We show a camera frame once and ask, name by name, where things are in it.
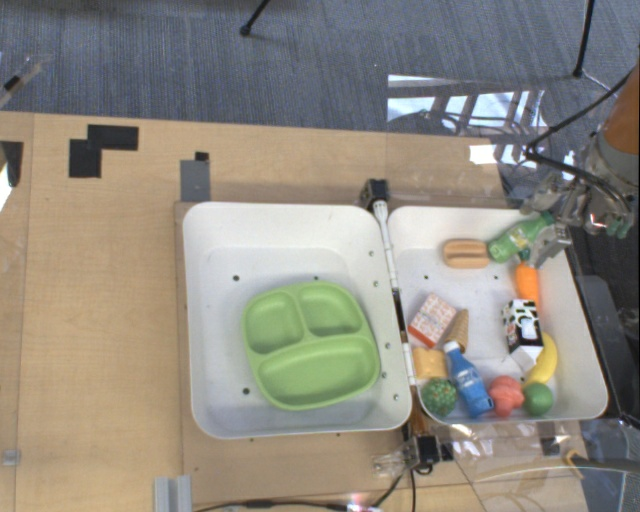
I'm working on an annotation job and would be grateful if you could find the black block with wires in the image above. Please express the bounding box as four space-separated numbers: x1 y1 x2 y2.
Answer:
363 178 391 204
414 434 442 467

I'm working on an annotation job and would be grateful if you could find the orange carrot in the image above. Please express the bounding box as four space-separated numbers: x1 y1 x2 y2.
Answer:
514 260 542 307

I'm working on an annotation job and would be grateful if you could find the green plastic bottle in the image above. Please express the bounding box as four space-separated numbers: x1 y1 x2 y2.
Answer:
486 211 557 264

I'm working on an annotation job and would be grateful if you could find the green divided plate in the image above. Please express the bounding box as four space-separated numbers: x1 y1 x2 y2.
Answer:
241 280 382 412

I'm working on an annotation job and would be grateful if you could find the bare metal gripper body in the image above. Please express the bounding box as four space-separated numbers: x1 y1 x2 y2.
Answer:
549 168 638 237

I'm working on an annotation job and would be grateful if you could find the yellow cheese wedge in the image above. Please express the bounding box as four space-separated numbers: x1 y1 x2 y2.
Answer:
411 346 449 380

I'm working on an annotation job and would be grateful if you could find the thin black and white rod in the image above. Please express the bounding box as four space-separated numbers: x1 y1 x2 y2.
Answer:
372 198 419 387

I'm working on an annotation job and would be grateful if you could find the green lime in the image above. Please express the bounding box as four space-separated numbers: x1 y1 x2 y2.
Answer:
521 382 555 418

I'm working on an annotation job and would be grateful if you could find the tan ice cream cone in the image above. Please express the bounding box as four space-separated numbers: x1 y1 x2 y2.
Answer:
439 308 471 354

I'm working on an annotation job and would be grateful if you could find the blue bottle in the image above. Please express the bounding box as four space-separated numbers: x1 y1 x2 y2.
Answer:
442 340 495 419

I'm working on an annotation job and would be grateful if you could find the pink toy shrimp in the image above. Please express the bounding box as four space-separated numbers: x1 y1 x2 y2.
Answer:
487 375 526 418

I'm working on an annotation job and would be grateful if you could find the orange and white carton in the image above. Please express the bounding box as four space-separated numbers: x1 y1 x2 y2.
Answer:
406 292 458 349

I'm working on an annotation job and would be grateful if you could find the black and white carton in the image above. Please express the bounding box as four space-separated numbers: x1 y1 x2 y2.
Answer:
501 298 546 369

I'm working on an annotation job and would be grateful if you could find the white plastic tray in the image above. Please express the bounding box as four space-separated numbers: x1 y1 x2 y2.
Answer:
182 201 414 440
387 205 610 426

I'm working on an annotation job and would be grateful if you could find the green ball with orange dots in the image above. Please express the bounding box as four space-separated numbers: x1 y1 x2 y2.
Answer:
420 377 459 418

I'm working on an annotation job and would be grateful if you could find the tan bread bun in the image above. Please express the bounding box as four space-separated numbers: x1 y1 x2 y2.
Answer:
442 238 492 271

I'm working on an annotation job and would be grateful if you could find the yellow banana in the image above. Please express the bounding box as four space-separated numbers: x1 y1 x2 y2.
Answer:
521 331 559 387

